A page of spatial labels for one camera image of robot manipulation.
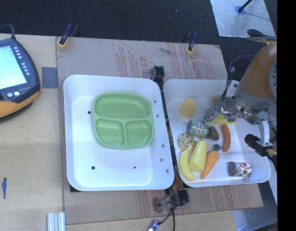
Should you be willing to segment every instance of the wooden table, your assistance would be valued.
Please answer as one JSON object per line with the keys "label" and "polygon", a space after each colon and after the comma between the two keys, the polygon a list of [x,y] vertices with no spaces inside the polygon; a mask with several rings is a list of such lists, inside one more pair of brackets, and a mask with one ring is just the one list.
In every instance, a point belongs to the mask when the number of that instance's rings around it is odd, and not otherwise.
{"label": "wooden table", "polygon": [[[0,40],[11,35],[0,34]],[[16,35],[42,67],[56,68],[55,37]],[[7,179],[6,198],[2,182]],[[42,89],[22,114],[0,123],[0,231],[45,231],[49,212],[63,212],[62,158],[57,89]],[[145,231],[153,218],[66,225],[67,231]],[[236,230],[232,211],[177,215],[175,230]],[[159,231],[173,230],[173,218]]]}

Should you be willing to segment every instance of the can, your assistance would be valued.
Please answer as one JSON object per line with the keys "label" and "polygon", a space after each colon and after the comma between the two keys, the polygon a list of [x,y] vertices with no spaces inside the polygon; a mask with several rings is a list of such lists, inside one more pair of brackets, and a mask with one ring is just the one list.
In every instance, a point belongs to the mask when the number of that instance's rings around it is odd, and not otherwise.
{"label": "can", "polygon": [[186,133],[203,139],[209,131],[209,126],[198,121],[189,120],[186,126]]}
{"label": "can", "polygon": [[228,174],[230,176],[250,177],[252,174],[252,165],[244,162],[229,162]]}

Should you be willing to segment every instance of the green divided plate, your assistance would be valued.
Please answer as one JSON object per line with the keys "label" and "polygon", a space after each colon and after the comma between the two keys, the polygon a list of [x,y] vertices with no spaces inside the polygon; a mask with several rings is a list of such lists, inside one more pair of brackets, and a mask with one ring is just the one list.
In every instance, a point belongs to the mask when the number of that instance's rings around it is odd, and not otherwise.
{"label": "green divided plate", "polygon": [[99,95],[93,104],[93,122],[98,141],[108,148],[143,148],[153,139],[151,106],[136,94]]}

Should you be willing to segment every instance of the screen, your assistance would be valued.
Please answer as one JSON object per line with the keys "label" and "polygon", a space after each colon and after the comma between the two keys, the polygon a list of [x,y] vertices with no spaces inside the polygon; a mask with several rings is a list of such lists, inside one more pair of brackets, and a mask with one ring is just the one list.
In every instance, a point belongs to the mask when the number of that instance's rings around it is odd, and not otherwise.
{"label": "screen", "polygon": [[0,47],[0,89],[26,82],[11,47]]}

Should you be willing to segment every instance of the cardboard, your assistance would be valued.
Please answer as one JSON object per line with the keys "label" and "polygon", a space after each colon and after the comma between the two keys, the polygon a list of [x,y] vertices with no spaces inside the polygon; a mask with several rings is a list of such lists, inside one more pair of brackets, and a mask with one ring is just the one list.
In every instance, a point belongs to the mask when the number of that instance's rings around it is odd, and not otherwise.
{"label": "cardboard", "polygon": [[[163,190],[79,192],[71,188],[66,174],[64,80],[74,74],[147,77],[155,65],[164,66],[164,81],[227,78],[219,46],[196,44],[192,55],[187,55],[185,48],[184,43],[95,38],[69,38],[64,48],[56,47],[66,224],[159,217],[168,213],[158,213],[152,205],[153,198],[166,196]],[[263,206],[257,184],[188,188],[187,191],[190,202],[177,208],[177,215]]]}

